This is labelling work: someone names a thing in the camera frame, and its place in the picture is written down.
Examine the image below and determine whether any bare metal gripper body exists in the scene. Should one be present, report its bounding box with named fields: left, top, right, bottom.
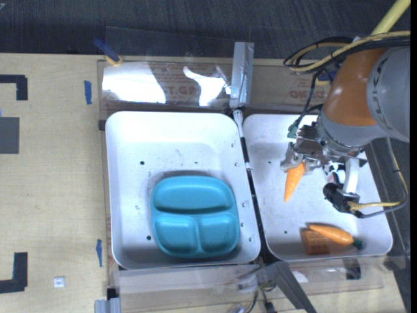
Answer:
left=292, top=124, right=369, bottom=168

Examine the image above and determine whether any orange toy carrot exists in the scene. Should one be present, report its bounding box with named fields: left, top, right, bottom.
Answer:
left=283, top=161, right=306, bottom=203

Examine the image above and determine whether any black and white cow-print object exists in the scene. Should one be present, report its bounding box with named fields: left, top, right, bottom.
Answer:
left=324, top=162, right=347, bottom=185

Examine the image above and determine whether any white plastic tray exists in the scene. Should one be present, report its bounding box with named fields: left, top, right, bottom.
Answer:
left=242, top=113, right=394, bottom=262
left=104, top=110, right=262, bottom=271

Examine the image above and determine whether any orange carrot with green stem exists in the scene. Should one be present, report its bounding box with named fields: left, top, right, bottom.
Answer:
left=308, top=223, right=364, bottom=250

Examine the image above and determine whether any orange square biscuit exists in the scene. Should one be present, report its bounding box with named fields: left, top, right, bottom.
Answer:
left=300, top=229, right=331, bottom=256

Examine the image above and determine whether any blue divided plate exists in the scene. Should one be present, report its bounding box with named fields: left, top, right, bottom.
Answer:
left=150, top=175, right=241, bottom=260

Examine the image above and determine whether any black cylinder on white bracket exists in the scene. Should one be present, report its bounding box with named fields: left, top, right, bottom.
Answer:
left=323, top=158, right=361, bottom=213

